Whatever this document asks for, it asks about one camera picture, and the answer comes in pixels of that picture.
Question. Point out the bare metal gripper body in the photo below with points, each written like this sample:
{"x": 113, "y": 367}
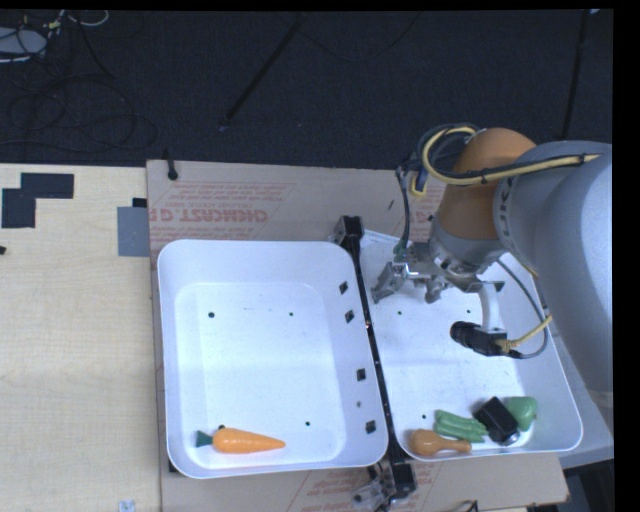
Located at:
{"x": 425, "y": 267}

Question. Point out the orange toy carrot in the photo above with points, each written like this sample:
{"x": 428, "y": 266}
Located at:
{"x": 245, "y": 442}

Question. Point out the black cylinder on white bracket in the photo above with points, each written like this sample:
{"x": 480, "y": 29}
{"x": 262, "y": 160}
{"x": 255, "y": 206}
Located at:
{"x": 479, "y": 339}

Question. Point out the black rectangular block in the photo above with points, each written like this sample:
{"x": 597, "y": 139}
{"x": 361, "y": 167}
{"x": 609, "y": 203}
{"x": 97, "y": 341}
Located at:
{"x": 496, "y": 419}

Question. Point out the brown cardboard board, red print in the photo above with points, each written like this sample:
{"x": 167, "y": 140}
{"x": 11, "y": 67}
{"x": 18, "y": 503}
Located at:
{"x": 280, "y": 210}

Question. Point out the thin black rod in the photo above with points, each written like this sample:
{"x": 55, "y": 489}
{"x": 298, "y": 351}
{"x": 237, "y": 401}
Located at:
{"x": 375, "y": 345}

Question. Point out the orange toy chicken drumstick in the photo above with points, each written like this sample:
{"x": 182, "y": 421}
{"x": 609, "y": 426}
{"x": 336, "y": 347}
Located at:
{"x": 428, "y": 442}

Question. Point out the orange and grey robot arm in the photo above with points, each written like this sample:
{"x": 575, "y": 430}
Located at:
{"x": 560, "y": 240}

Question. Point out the green toy beans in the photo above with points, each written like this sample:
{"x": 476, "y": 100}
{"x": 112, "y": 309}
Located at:
{"x": 457, "y": 426}

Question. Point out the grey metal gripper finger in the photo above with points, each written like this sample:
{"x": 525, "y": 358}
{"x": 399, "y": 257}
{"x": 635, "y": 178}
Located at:
{"x": 436, "y": 291}
{"x": 386, "y": 284}

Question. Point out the green toy pepper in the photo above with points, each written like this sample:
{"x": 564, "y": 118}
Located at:
{"x": 524, "y": 411}

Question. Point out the white plastic tray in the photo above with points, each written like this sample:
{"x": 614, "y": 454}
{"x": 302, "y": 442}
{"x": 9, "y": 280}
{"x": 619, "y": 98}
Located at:
{"x": 430, "y": 365}
{"x": 260, "y": 360}

